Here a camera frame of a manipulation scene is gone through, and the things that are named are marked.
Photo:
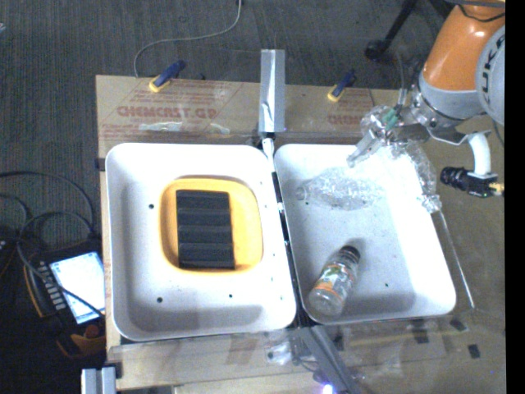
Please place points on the clear bottle with dark cap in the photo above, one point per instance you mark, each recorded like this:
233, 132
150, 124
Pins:
334, 281

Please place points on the brown cardboard board red print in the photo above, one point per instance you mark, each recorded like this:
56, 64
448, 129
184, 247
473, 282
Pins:
123, 129

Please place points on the orange plate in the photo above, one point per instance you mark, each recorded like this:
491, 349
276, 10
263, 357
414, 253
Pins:
248, 224

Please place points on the white plastic tray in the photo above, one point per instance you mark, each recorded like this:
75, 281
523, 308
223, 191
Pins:
393, 253
184, 302

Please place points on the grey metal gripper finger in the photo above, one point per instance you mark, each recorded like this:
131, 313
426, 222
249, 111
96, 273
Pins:
375, 148
363, 148

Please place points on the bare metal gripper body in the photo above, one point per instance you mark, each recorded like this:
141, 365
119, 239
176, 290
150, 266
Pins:
426, 127

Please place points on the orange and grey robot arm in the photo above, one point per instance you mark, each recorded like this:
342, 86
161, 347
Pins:
455, 51

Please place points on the black cylinder on white bracket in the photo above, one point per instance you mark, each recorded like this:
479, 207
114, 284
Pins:
465, 179

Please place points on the black ribbed foam block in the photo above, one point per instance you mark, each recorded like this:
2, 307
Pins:
205, 228

